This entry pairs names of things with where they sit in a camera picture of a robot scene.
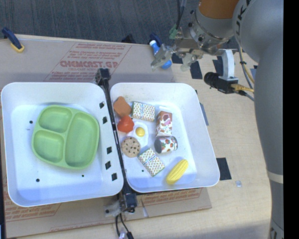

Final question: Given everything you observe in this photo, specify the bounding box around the white plastic tray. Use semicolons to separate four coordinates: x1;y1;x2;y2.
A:
0;82;125;208
109;82;221;194

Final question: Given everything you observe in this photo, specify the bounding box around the yellow corn cob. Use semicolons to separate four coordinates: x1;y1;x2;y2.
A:
165;158;189;186

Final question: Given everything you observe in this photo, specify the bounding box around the thin black rod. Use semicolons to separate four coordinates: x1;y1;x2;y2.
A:
102;78;132;197

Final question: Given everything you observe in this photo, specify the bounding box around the red tomato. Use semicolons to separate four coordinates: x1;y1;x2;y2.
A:
117;115;135;134

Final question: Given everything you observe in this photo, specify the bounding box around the green divided plate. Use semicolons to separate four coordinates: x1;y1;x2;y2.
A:
30;105;101;170

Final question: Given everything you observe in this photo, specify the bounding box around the orange and white carton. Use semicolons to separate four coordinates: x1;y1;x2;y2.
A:
155;110;173;138

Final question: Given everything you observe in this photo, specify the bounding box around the black cylinder on white bracket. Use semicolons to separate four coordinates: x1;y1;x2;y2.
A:
203;49;240;95

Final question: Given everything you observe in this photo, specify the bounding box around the white fried egg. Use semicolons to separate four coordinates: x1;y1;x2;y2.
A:
127;121;150;147

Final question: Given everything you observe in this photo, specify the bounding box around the brown chocolate chip biscuit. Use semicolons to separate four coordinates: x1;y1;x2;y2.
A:
120;136;141;158

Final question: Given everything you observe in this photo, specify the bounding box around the brown cardboard board red print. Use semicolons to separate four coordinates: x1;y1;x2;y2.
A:
0;33;213;239

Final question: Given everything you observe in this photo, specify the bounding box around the small white printed can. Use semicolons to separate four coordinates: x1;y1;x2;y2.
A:
153;135;178;155

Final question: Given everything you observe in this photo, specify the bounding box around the brown toast slice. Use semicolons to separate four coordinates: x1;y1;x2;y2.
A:
113;96;133;118

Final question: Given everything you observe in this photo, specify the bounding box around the blue and white bottle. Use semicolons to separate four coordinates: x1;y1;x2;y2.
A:
149;39;173;70

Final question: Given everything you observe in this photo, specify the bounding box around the yellow patterned packet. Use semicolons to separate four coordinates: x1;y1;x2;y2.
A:
137;147;166;177
131;101;156;122

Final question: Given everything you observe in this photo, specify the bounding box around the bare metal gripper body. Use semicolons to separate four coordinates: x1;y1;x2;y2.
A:
173;21;234;57

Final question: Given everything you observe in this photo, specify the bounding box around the black block with thin wires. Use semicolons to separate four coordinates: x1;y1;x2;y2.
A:
119;192;138;212
95;68;112;86

